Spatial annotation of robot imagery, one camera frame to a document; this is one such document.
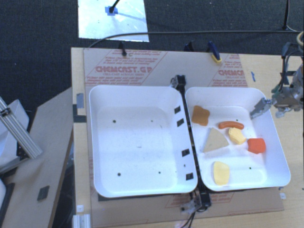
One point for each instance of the brown cardboard board red print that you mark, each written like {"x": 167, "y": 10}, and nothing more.
{"x": 147, "y": 68}

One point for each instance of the orange toy sausage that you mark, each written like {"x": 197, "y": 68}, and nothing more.
{"x": 231, "y": 125}

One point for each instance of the flat yellow toy food piece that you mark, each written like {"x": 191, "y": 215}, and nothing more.
{"x": 221, "y": 173}

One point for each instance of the white plastic tray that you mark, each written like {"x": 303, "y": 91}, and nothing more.
{"x": 240, "y": 172}
{"x": 133, "y": 141}

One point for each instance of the small yellow toy food chunk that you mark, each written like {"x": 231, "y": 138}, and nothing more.
{"x": 236, "y": 136}

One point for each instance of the brown toy bread slice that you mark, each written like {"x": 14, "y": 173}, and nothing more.
{"x": 200, "y": 115}

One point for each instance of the tan toy pizza slice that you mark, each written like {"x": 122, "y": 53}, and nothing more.
{"x": 214, "y": 142}

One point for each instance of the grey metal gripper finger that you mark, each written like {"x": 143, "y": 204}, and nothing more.
{"x": 259, "y": 108}

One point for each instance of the thin black rod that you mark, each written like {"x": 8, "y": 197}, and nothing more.
{"x": 191, "y": 136}

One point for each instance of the orange toy food chunk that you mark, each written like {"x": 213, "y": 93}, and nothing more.
{"x": 256, "y": 145}

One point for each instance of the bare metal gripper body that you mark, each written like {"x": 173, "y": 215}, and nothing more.
{"x": 288, "y": 98}

